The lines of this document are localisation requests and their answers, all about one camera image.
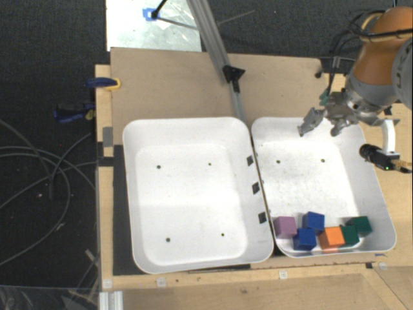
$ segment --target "blue clamp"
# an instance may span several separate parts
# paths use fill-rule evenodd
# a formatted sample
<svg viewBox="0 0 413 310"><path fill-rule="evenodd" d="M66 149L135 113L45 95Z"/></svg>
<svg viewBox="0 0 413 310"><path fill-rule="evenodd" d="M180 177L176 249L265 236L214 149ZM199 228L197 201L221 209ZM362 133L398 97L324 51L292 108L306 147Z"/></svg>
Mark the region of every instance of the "blue clamp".
<svg viewBox="0 0 413 310"><path fill-rule="evenodd" d="M60 123L70 123L77 119L92 120L96 114L96 106L94 103L79 103L75 105L58 104L53 111L54 119Z"/></svg>
<svg viewBox="0 0 413 310"><path fill-rule="evenodd" d="M85 84L87 88L104 87L106 90L117 90L121 86L119 78L90 78Z"/></svg>

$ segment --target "purple cube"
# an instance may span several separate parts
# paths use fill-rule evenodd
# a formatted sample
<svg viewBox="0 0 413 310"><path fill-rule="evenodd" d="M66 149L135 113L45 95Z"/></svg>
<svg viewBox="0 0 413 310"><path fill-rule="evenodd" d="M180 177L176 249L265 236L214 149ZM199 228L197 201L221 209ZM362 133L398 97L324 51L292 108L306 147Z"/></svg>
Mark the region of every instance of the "purple cube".
<svg viewBox="0 0 413 310"><path fill-rule="evenodd" d="M274 229L279 239L289 239L297 234L296 219L294 217L280 216L274 220Z"/></svg>

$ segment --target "blue tape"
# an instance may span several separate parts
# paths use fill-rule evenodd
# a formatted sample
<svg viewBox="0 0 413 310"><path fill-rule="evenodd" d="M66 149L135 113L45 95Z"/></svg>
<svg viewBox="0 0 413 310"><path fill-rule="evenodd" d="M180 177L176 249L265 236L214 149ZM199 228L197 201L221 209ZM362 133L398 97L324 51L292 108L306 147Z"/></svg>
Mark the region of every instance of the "blue tape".
<svg viewBox="0 0 413 310"><path fill-rule="evenodd" d="M154 12L155 10L156 10L156 8L144 8L144 9L142 9L143 17L144 17L148 22L156 21L156 19L153 19L152 16L151 16L152 12Z"/></svg>

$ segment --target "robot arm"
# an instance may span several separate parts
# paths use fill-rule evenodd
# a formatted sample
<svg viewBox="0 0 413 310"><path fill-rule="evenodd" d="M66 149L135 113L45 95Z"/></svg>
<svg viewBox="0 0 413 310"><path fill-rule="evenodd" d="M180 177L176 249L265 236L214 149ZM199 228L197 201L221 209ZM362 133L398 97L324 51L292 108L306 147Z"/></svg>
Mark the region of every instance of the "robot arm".
<svg viewBox="0 0 413 310"><path fill-rule="evenodd" d="M413 8L399 6L372 14L361 27L377 16L370 33L357 33L364 44L347 76L345 88L341 92L328 91L324 97L322 95L321 105L325 108L312 108L298 130L303 136L317 127L323 118L333 124L332 136L359 121L381 126L383 149L365 145L370 147L362 147L360 154L382 169L411 172L400 163L399 154L394 153L394 144L389 144L389 141L394 142L394 124L398 120L381 119L378 114L395 102L402 102L412 109Z"/></svg>

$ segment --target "white tray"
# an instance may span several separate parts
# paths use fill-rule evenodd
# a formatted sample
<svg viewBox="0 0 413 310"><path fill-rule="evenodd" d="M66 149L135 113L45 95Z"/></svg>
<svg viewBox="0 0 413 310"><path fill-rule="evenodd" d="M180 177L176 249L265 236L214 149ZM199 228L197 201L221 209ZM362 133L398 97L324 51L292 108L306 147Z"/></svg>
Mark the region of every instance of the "white tray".
<svg viewBox="0 0 413 310"><path fill-rule="evenodd" d="M259 176L247 160L254 157L250 134L241 121L133 121L123 145L132 250L144 272L247 264L272 254L263 195L252 189Z"/></svg>
<svg viewBox="0 0 413 310"><path fill-rule="evenodd" d="M294 216L301 227L308 211L325 214L325 226L344 224L353 216L368 216L373 232L352 248L323 252L295 251L292 239L276 238L291 257L381 252L393 248L396 232L387 211L373 165L359 155L365 143L361 128L351 126L337 137L323 121L302 138L302 118L259 118L252 126L257 162L270 215Z"/></svg>

